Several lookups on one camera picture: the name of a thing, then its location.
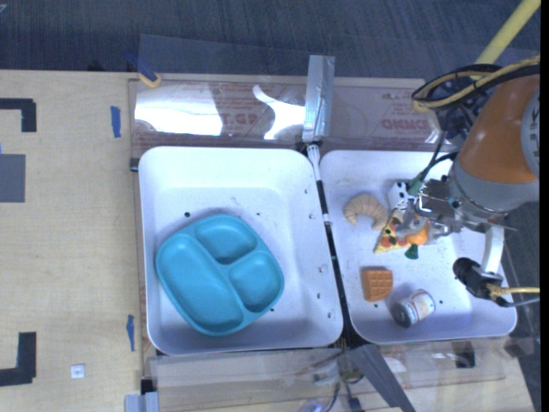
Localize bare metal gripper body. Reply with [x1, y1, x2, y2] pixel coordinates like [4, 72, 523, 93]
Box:
[413, 178, 469, 233]

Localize orange toy carrot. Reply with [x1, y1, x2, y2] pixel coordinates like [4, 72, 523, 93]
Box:
[403, 225, 431, 261]

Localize toy pizza slice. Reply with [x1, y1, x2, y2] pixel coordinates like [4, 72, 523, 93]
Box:
[372, 208, 413, 255]

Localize tan toy croissant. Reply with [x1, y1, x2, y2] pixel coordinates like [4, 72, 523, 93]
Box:
[342, 192, 389, 232]

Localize orange toy waffle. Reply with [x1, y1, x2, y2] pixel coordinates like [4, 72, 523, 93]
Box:
[360, 265, 395, 303]

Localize small white can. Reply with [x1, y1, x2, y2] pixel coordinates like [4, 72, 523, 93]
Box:
[390, 288, 437, 330]

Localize white plastic tray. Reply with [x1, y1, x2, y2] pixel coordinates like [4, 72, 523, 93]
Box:
[319, 149, 518, 345]
[137, 145, 345, 356]

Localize blue divided plate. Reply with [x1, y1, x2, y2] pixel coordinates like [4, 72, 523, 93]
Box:
[154, 213, 286, 338]

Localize black cylinder on white bracket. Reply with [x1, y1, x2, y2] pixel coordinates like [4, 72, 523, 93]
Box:
[452, 225, 505, 300]

